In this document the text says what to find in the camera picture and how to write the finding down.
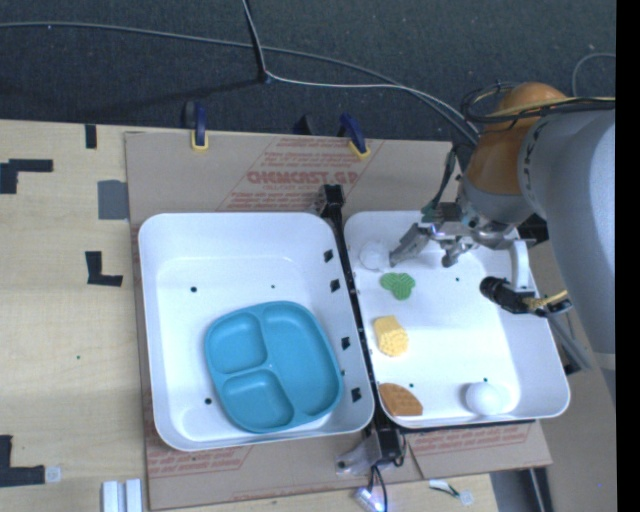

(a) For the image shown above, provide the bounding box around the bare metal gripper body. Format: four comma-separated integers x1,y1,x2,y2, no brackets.
418,202,522,252

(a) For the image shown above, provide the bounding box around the green broccoli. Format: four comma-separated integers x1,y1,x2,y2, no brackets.
379,271,417,302

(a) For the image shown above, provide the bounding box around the thin black rod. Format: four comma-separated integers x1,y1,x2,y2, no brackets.
330,207,396,454

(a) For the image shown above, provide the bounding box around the white plastic tray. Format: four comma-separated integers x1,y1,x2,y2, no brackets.
137,211,377,453
343,209,572,431

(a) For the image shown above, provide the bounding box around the yellow corn cob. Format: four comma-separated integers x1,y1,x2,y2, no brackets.
372,315,410,359

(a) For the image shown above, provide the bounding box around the white ball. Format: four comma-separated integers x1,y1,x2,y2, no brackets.
464,381,512,417

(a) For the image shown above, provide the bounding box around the brown cardboard board red print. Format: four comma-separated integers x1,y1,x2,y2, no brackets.
123,130,554,512

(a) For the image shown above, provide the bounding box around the orange biscuit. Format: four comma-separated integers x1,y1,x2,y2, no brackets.
377,382,425,418

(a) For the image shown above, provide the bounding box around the blue divided plate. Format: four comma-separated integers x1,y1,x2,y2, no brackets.
203,300,344,435

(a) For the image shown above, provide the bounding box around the black cylinder on white bracket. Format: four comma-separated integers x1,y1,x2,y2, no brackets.
478,239,540,316

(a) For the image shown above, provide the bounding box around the black block with thin wires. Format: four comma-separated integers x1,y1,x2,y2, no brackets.
374,425,407,465
318,183,348,219

